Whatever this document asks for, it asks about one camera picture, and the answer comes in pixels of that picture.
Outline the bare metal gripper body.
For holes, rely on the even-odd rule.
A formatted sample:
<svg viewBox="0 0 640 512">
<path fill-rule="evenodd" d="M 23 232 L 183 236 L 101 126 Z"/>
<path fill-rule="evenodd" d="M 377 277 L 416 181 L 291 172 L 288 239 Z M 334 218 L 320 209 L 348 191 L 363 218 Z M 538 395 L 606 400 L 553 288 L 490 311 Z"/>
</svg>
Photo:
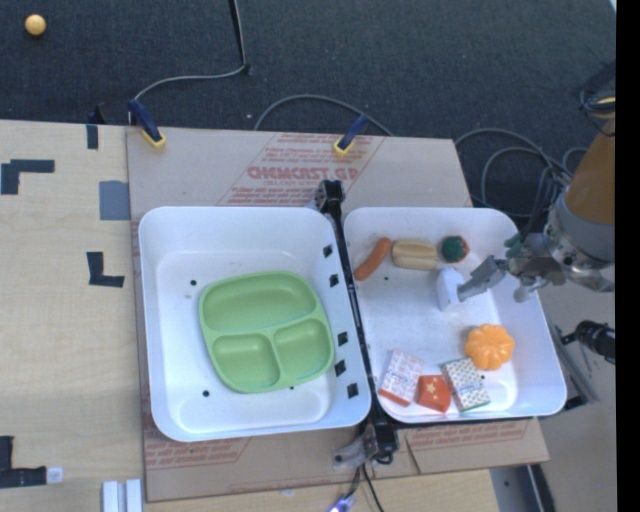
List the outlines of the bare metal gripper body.
<svg viewBox="0 0 640 512">
<path fill-rule="evenodd" d="M 611 262 L 596 258 L 580 247 L 559 219 L 549 219 L 540 233 L 516 234 L 505 241 L 508 272 L 542 277 L 548 285 L 573 282 L 597 293 L 612 293 L 615 283 L 602 274 Z"/>
</svg>

